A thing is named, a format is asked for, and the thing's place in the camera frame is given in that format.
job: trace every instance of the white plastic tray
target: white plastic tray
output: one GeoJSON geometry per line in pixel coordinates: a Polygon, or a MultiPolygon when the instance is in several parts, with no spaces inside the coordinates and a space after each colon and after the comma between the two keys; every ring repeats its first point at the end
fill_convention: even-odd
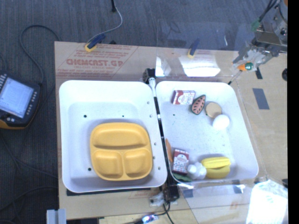
{"type": "Polygon", "coordinates": [[[140,189],[161,186],[167,170],[152,90],[142,82],[64,82],[59,89],[62,178],[72,192],[140,189]],[[149,134],[153,168],[145,178],[107,181],[94,172],[90,134],[99,124],[132,122],[149,134]]]}
{"type": "Polygon", "coordinates": [[[221,182],[255,178],[258,163],[233,88],[217,82],[162,81],[156,86],[164,137],[172,149],[189,152],[190,162],[207,157],[226,156],[231,160],[231,171],[224,179],[204,179],[199,182],[221,182]],[[190,105],[173,105],[174,90],[194,90],[195,98],[206,95],[206,104],[216,102],[222,113],[230,119],[229,126],[217,131],[213,118],[203,110],[199,115],[191,112],[190,105]]]}

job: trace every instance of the screen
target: screen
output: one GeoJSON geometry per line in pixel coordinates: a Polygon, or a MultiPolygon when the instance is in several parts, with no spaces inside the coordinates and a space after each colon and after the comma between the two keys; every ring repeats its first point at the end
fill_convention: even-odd
{"type": "Polygon", "coordinates": [[[23,118],[34,89],[7,78],[0,93],[0,109],[23,118]]]}

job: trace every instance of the beige round object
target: beige round object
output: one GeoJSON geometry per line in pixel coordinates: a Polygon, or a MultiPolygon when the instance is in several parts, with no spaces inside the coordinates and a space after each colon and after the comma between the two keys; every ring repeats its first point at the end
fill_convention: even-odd
{"type": "Polygon", "coordinates": [[[218,115],[222,114],[222,109],[219,104],[210,102],[206,105],[206,114],[211,118],[216,118],[218,115]]]}

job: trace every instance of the wooden surface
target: wooden surface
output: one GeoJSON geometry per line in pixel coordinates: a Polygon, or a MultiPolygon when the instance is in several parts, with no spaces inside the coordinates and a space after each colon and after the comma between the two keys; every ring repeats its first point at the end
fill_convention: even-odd
{"type": "MultiPolygon", "coordinates": [[[[59,86],[69,79],[121,79],[142,81],[142,73],[146,68],[154,68],[156,64],[156,48],[132,47],[125,50],[119,46],[121,66],[107,69],[106,76],[82,76],[76,70],[81,65],[70,65],[66,61],[75,59],[74,54],[82,55],[80,43],[56,42],[56,97],[57,97],[57,133],[58,133],[58,167],[59,167],[59,205],[66,209],[67,219],[105,217],[101,224],[130,223],[150,214],[163,211],[162,207],[150,207],[149,197],[159,193],[158,188],[142,191],[119,193],[67,196],[61,173],[61,140],[59,117],[59,86]]],[[[228,64],[237,56],[234,51],[213,51],[218,66],[228,73],[228,64]]],[[[108,62],[115,57],[108,57],[108,62]]],[[[261,180],[271,178],[280,182],[288,178],[287,166],[287,82],[281,77],[287,67],[287,56],[281,54],[260,66],[263,79],[257,79],[254,72],[241,74],[233,83],[240,107],[247,123],[249,135],[259,162],[261,180]],[[252,89],[263,89],[270,109],[260,110],[252,89]]],[[[232,220],[244,220],[248,212],[250,188],[247,195],[231,194],[203,195],[195,205],[190,198],[183,195],[177,203],[171,205],[170,215],[174,223],[231,223],[232,220]]],[[[157,223],[170,223],[166,215],[157,223]]]]}

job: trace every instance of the red and white box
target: red and white box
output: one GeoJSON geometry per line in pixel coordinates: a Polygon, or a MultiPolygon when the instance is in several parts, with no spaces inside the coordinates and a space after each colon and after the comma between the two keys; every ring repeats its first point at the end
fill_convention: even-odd
{"type": "Polygon", "coordinates": [[[174,105],[192,105],[195,91],[174,90],[171,102],[174,105]]]}
{"type": "Polygon", "coordinates": [[[173,173],[178,173],[181,175],[187,175],[189,165],[189,153],[180,149],[175,149],[173,153],[173,173]]]}

